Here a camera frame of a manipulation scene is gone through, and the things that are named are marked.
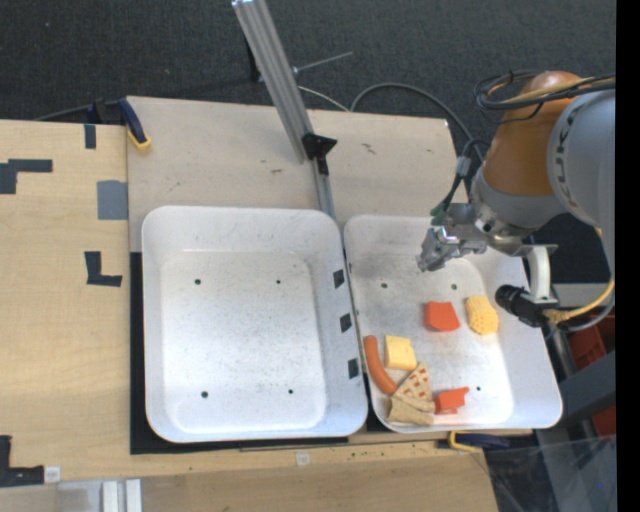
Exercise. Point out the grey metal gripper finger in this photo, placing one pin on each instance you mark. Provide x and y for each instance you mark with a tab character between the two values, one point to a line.
449	250
426	252

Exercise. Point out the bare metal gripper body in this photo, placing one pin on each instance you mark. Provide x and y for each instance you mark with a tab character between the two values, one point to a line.
467	230

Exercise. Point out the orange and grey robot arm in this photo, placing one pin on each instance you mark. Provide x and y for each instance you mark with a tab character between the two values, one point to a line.
525	150

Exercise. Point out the orange block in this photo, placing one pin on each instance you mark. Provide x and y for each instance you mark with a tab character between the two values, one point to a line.
441	316

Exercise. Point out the yellow corn cob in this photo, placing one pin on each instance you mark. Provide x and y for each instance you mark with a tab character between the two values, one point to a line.
482	315

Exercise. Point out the yellow cheese slice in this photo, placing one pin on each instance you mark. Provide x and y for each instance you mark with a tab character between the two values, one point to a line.
400	353

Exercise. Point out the white plastic tray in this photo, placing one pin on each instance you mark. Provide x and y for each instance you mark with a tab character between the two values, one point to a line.
240	340
450	360

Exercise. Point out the orange sausage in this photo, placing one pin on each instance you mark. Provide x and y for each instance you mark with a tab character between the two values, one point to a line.
376	365

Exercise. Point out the pizza slice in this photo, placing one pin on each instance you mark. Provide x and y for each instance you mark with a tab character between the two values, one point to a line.
417	390

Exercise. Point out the orange-red toy piece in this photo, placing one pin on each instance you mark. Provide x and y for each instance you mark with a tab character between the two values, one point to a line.
449	400

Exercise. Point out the tan biscuit wedge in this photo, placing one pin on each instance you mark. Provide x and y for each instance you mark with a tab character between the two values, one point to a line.
406	415

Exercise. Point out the black cylinder on white bracket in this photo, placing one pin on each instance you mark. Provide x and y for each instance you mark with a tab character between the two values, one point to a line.
520	302

